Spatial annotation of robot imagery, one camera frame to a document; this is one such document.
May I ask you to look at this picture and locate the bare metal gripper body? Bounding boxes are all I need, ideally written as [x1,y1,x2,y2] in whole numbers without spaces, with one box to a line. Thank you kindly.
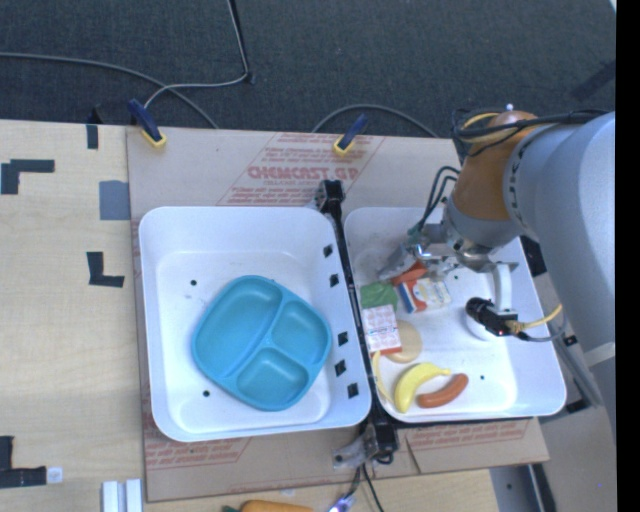
[407,222,520,274]

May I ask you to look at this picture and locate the white carton blue orange stripes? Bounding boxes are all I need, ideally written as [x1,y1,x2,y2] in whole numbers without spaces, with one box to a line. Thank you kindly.
[397,277,452,315]

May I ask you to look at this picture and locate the green cube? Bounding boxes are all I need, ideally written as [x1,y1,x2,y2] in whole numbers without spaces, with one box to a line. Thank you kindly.
[359,282,400,310]

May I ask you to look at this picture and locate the red and white carton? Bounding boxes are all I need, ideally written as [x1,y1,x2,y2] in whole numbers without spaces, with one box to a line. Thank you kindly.
[360,304,404,355]

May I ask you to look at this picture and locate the beige round biscuit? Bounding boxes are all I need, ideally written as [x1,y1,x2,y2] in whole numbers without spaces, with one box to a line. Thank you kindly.
[384,319,424,364]

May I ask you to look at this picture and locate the thin yellow banana slice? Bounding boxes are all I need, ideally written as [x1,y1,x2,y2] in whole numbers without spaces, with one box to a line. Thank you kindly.
[370,349,395,405]

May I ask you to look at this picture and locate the white plastic tray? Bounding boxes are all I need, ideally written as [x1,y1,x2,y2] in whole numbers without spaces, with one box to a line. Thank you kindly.
[138,205,373,443]
[343,206,568,424]

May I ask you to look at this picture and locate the orange-brown sausage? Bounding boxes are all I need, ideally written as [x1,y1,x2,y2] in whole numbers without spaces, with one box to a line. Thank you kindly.
[416,372,470,409]

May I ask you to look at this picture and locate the blue divided plate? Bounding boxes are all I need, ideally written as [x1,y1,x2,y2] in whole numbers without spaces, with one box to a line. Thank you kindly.
[190,274,333,412]

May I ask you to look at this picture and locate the brown cardboard board red print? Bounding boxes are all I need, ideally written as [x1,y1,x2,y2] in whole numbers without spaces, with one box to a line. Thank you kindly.
[125,125,551,503]

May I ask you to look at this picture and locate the orange carrot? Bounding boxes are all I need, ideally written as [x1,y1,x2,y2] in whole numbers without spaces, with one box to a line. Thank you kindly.
[222,499,316,512]

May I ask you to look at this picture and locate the black cylinder on white bracket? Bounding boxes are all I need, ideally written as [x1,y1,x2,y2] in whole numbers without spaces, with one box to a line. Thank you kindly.
[464,262,520,337]

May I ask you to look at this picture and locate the black block with wires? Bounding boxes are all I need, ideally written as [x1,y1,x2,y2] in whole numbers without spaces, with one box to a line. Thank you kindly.
[315,179,347,214]
[367,422,400,464]

